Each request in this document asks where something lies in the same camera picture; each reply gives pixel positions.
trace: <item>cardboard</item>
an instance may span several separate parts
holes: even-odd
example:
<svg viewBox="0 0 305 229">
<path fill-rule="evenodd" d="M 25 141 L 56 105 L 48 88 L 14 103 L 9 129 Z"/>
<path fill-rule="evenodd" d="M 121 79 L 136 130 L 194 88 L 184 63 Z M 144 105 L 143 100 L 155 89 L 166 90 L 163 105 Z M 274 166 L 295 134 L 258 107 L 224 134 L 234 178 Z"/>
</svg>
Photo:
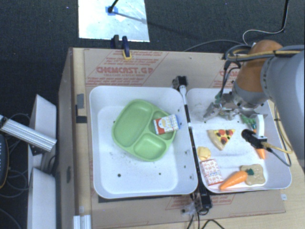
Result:
<svg viewBox="0 0 305 229">
<path fill-rule="evenodd" d="M 70 60 L 65 65 L 61 82 L 59 110 L 60 150 L 64 149 L 59 165 L 63 228 L 71 228 L 68 225 L 73 219 L 73 209 L 75 215 L 91 214 L 95 229 L 189 221 L 190 216 L 181 212 L 191 202 L 189 195 L 123 200 L 105 200 L 97 196 L 92 185 L 88 97 L 90 91 L 101 84 L 170 87 L 178 75 L 187 76 L 188 90 L 219 88 L 224 64 L 221 57 L 219 53 L 132 51 L 132 59 L 125 61 L 121 50 L 70 49 Z M 75 108 L 78 94 L 83 94 L 86 100 L 82 109 Z M 77 121 L 82 119 L 87 119 L 87 123 Z M 62 178 L 68 166 L 73 174 L 70 183 Z M 212 201 L 213 207 L 204 219 L 285 212 L 279 190 L 213 195 Z"/>
</svg>

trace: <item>carrot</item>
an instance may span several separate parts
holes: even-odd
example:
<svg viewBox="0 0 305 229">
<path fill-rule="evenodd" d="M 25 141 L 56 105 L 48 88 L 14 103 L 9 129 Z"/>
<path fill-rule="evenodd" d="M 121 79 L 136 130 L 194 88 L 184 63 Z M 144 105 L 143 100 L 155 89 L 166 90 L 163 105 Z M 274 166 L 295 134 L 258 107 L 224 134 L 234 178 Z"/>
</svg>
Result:
<svg viewBox="0 0 305 229">
<path fill-rule="evenodd" d="M 258 156 L 261 159 L 265 159 L 266 158 L 266 153 L 265 153 L 265 150 L 263 148 L 257 148 L 256 151 L 258 153 Z"/>
<path fill-rule="evenodd" d="M 249 169 L 247 171 L 238 171 L 234 173 L 232 176 L 230 176 L 228 179 L 226 179 L 221 185 L 220 190 L 226 189 L 227 187 L 231 187 L 233 185 L 236 185 L 238 183 L 241 183 L 243 181 L 246 181 L 248 178 L 248 175 L 253 175 L 253 170 Z"/>
</svg>

